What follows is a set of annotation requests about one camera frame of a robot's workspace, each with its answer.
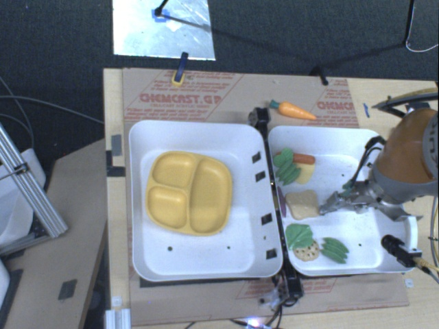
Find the black backdrop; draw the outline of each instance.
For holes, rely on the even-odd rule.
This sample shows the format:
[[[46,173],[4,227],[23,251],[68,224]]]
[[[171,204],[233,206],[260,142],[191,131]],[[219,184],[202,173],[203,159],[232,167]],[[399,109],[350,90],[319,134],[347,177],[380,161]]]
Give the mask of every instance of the black backdrop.
[[[242,73],[438,79],[438,48],[403,46],[410,0],[208,0],[217,60],[187,68]],[[439,0],[416,0],[412,47],[438,42]],[[16,95],[103,119],[102,70],[174,68],[175,60],[112,54],[112,0],[0,0],[0,76]],[[0,86],[0,96],[7,95]],[[23,102],[46,169],[104,136],[103,126]],[[0,114],[23,119],[0,100]],[[20,149],[29,137],[0,117]]]

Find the yellow plate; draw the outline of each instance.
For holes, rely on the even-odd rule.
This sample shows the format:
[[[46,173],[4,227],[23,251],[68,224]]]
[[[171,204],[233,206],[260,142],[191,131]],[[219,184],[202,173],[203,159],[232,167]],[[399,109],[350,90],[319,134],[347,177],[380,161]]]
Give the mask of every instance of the yellow plate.
[[[227,224],[231,201],[230,171],[212,157],[169,151],[152,165],[146,211],[164,228],[192,235],[215,234]]]

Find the metal sheet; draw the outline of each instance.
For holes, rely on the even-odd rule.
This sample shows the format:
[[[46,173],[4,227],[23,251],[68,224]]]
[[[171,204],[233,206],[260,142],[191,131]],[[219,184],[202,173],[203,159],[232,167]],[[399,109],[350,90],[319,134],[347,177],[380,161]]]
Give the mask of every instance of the metal sheet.
[[[125,56],[215,60],[207,0],[112,0],[114,53]]]

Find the white plastic object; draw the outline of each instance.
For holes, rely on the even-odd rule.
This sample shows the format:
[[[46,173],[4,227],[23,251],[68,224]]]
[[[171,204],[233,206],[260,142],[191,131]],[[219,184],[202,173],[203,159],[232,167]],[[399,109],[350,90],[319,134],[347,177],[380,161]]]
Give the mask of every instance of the white plastic object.
[[[36,181],[43,186],[46,176],[34,150],[28,149],[21,155]],[[6,168],[1,165],[0,178],[7,174]],[[32,207],[12,176],[0,180],[0,247],[26,236],[32,224],[33,214]]]
[[[9,281],[9,273],[0,260],[0,308],[5,299],[6,291],[8,291]]]
[[[365,144],[377,135],[371,130],[360,129],[275,127],[269,134],[272,155],[289,147],[294,152],[316,157],[316,168],[310,181],[304,185],[281,184],[283,194],[312,189],[317,193],[321,206],[334,191],[342,191],[343,184],[352,178],[357,169]],[[371,162],[376,155],[374,151]],[[364,167],[358,180],[365,180],[368,170],[368,167]],[[341,209],[300,221],[294,220],[287,208],[287,216],[283,218],[284,230],[291,223],[308,224],[320,246],[324,243],[323,238],[329,236],[340,240],[349,249],[346,264],[336,263],[322,254],[316,260],[304,262],[289,251],[293,267],[306,276],[404,272],[409,269],[387,253],[381,246],[381,239],[391,234],[411,248],[416,248],[418,241],[415,217],[393,221],[373,208],[361,214]]]
[[[240,124],[141,121],[130,130],[129,146],[132,259],[141,277],[151,281],[264,278],[279,271],[281,242],[264,143],[258,131]],[[181,234],[148,217],[148,175],[155,159],[166,151],[210,156],[228,167],[233,180],[232,204],[221,232],[211,236]],[[265,177],[257,181],[258,173]],[[267,215],[271,221],[263,224]]]

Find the orange carrot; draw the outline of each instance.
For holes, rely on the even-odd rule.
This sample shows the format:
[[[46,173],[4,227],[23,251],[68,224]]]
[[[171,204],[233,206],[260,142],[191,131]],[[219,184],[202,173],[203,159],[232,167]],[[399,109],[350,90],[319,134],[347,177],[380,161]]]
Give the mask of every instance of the orange carrot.
[[[313,165],[314,163],[316,163],[316,158],[312,155],[297,154],[296,152],[294,152],[293,163],[304,163],[306,165]]]
[[[311,120],[316,119],[316,116],[314,116],[312,113],[286,101],[279,103],[275,100],[272,100],[270,102],[270,108],[277,108],[280,114],[288,117]]]

